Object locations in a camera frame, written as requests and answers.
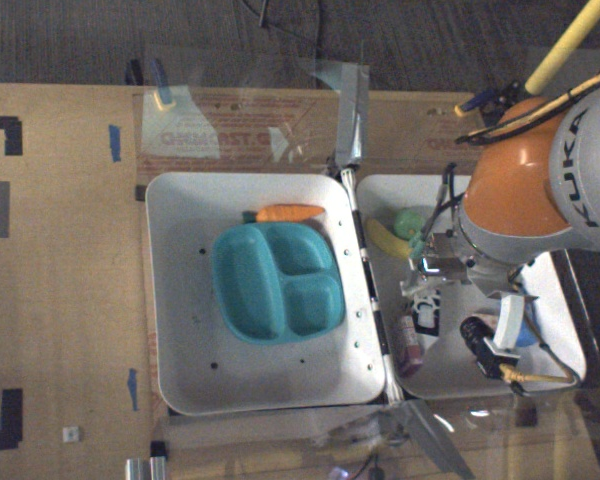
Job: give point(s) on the black cylinder on white bracket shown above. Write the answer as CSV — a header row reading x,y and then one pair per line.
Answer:
x,y
486,345

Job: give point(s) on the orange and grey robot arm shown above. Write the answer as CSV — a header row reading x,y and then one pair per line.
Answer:
x,y
515,178

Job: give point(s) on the orange carrot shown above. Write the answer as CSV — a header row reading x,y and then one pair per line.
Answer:
x,y
290,212

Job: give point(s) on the blue round object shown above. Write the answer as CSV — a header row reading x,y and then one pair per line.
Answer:
x,y
527,335

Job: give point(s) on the green ball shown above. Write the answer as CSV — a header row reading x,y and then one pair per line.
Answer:
x,y
406,223

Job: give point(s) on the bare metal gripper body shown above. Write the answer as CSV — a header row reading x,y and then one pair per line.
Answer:
x,y
445,260

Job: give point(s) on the teal divided plate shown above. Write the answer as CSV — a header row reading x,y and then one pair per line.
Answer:
x,y
260,278

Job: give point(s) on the small white cube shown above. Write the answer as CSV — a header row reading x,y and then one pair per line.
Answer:
x,y
70,434

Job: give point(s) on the brown cardboard board, red print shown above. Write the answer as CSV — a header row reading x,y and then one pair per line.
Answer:
x,y
260,133

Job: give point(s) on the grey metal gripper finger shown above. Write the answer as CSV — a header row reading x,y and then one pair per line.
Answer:
x,y
411,287

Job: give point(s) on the yellow banana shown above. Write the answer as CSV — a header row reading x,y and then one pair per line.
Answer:
x,y
386,240

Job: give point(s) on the white plastic tray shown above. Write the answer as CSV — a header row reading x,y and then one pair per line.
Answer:
x,y
190,293
450,368

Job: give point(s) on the black and white carton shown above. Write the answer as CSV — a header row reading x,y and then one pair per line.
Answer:
x,y
426,318

